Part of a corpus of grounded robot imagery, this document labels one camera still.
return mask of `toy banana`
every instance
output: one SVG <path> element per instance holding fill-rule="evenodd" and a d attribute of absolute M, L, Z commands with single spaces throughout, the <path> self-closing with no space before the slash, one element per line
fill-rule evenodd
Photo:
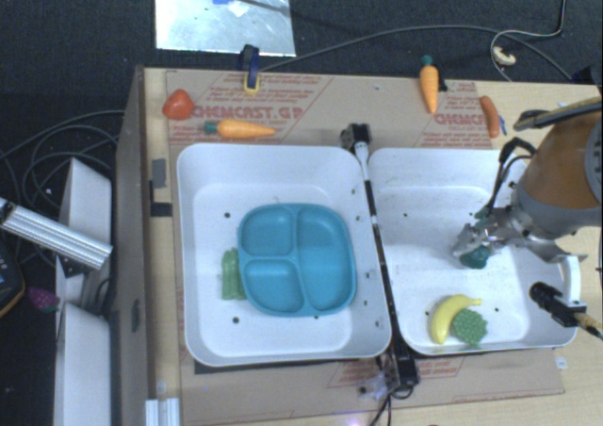
<path fill-rule="evenodd" d="M 466 295 L 456 294 L 445 299 L 432 318 L 432 339 L 438 344 L 444 344 L 454 317 L 470 305 L 480 305 L 481 299 L 470 299 Z"/>

